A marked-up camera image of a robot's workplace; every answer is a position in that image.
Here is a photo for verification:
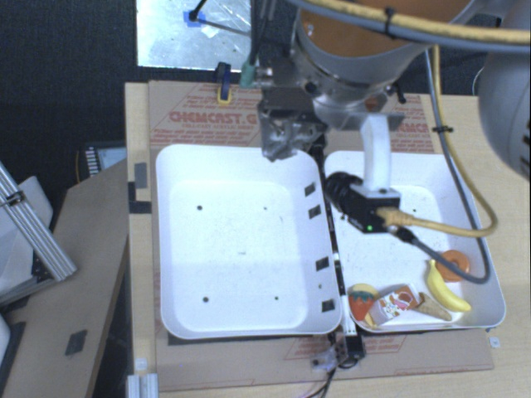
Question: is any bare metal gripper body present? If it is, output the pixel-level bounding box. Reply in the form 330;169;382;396
256;85;329;145

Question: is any thin black and white rod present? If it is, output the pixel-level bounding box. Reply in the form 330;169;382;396
309;146;358;337

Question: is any white plastic tray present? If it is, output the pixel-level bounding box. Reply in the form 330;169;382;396
155;143;343;341
323;150;507;333

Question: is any red strawberry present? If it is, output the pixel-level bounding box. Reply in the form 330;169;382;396
347;289;377;319

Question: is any white and brown carton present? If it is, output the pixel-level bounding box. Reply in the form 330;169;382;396
368;283;420;328

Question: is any yellow banana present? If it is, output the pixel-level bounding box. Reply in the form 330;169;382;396
426;258;473;313

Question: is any orange doughnut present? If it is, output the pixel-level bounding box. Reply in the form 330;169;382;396
435;250;473;284

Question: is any brown waffle cone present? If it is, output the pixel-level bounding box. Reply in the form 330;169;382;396
417;291;453;322

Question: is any brown cardboard board red print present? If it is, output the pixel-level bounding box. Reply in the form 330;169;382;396
147;80;497;393

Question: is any black cylinder on white bracket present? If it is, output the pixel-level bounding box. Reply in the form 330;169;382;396
324;113;402;235

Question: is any black block with thin wires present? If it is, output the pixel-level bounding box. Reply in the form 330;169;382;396
334;332;367;369

